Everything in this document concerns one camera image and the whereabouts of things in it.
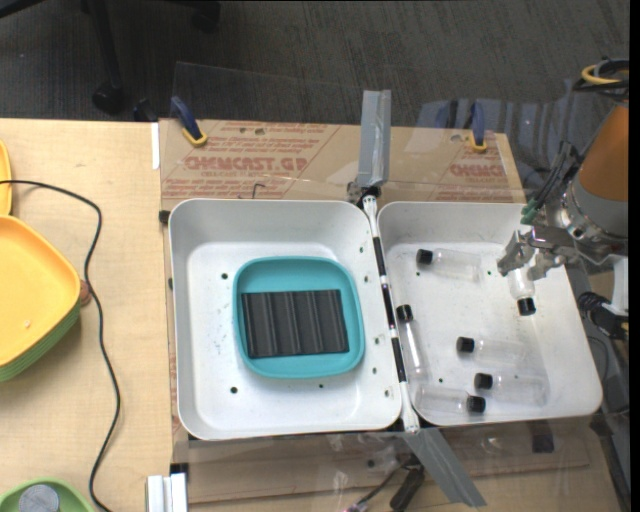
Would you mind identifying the black ribbed mat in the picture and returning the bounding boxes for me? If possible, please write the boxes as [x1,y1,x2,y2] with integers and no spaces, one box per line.
[240,288,351,360]

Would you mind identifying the thin black and white rod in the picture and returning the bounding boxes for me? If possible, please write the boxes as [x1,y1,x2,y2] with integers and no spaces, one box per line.
[360,195,422,434]

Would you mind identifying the white plastic tray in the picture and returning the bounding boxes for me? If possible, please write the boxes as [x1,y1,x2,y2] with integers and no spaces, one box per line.
[375,200,604,428]
[167,197,404,442]

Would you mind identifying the brown cardboard board, red print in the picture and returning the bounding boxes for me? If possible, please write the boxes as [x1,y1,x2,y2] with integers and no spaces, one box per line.
[157,117,592,505]

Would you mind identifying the black block with thin wires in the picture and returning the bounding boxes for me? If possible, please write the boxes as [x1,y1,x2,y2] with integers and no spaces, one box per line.
[347,180,384,204]

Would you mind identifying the grey round can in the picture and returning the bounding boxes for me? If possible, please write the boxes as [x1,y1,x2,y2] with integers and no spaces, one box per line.
[17,483,62,512]

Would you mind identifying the black cylinder on white bracket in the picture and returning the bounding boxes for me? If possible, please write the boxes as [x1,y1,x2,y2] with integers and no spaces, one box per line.
[578,253,630,337]

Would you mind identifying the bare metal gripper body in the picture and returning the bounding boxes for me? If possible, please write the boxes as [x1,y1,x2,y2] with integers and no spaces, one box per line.
[529,198,627,263]

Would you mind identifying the yellow divided plate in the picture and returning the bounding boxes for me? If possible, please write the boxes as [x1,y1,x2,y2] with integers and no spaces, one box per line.
[0,214,83,369]

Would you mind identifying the black office chair base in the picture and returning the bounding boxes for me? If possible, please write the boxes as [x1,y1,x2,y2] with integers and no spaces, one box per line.
[79,0,222,116]

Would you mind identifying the clear bottle with black cap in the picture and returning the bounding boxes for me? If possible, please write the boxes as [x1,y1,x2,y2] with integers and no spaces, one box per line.
[415,247,483,282]
[506,267,538,317]
[473,371,549,407]
[395,304,433,382]
[455,335,527,369]
[414,384,488,416]

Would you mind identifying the teal plate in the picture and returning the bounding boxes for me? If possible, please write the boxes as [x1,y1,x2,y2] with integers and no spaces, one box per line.
[232,255,367,380]

